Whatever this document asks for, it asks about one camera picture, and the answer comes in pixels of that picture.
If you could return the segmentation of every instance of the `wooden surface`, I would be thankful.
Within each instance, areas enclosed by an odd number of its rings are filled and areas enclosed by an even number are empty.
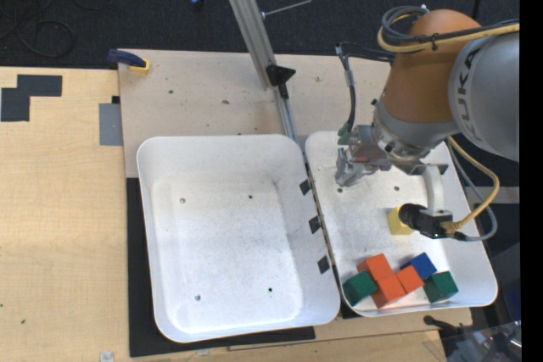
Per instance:
[[[130,50],[149,61],[146,75],[119,66],[126,176],[137,177],[136,153],[153,136],[283,133],[271,89],[263,90],[248,53]],[[294,123],[302,144],[314,131],[338,130],[349,117],[350,96],[335,56],[277,55],[296,70],[288,81]],[[370,104],[389,66],[353,58],[356,122],[369,123]]]
[[[0,68],[0,86],[15,87],[18,74],[62,75],[63,94],[32,97],[29,122],[0,122],[0,359],[97,362],[104,351],[115,362],[197,359],[194,351],[129,356],[125,160],[123,147],[99,145],[98,124],[98,105],[119,95],[117,71]],[[471,324],[469,309],[436,312],[453,325]],[[422,318],[337,319],[316,327],[313,342],[201,355],[224,362],[434,361],[428,343],[435,347],[439,335]]]

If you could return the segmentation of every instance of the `black clip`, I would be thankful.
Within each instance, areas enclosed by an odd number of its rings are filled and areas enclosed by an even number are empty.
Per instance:
[[[287,81],[290,79],[296,70],[292,68],[280,67],[279,65],[270,64],[266,67],[266,73],[272,86],[279,87],[279,94],[282,98],[288,98]]]
[[[435,37],[439,35],[439,33],[434,33],[432,35],[432,50],[437,50],[438,49],[438,45],[435,43]]]

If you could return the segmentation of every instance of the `cube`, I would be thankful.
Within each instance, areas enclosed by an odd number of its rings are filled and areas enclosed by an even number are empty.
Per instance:
[[[377,286],[378,290],[372,293],[372,299],[378,308],[406,295],[406,290],[401,285],[398,276],[394,274],[378,280]]]
[[[407,226],[400,220],[400,207],[391,209],[387,214],[387,220],[389,221],[390,234],[393,236],[408,236],[414,232],[414,230]]]
[[[400,280],[400,284],[404,287],[406,292],[413,292],[417,288],[424,285],[424,281],[421,279],[421,276],[418,275],[415,267],[412,265],[408,265],[407,267],[404,267],[398,271],[396,276]]]
[[[358,271],[367,271],[374,281],[379,281],[384,277],[393,275],[392,267],[389,261],[384,256],[384,253],[379,253],[359,263],[356,267]]]
[[[355,306],[375,291],[377,291],[377,285],[366,271],[361,271],[343,284],[345,298],[351,306]]]
[[[420,253],[415,258],[409,260],[400,268],[403,269],[408,265],[412,265],[413,267],[415,267],[415,270],[423,281],[437,271],[434,263],[430,260],[425,252]]]
[[[458,287],[449,271],[441,271],[424,281],[424,291],[433,304],[454,296],[458,292]]]

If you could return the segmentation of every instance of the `large white bin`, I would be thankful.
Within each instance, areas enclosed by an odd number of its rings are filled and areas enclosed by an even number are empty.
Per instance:
[[[188,343],[335,318],[339,290],[322,229],[310,225],[316,205],[294,141],[153,137],[137,166],[166,337]]]

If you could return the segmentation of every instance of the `yellow clamp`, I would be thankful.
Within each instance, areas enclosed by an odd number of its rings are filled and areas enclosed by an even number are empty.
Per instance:
[[[149,61],[147,59],[143,59],[145,61],[144,67],[137,67],[136,65],[129,65],[128,69],[130,71],[134,71],[136,73],[147,73],[149,71]]]

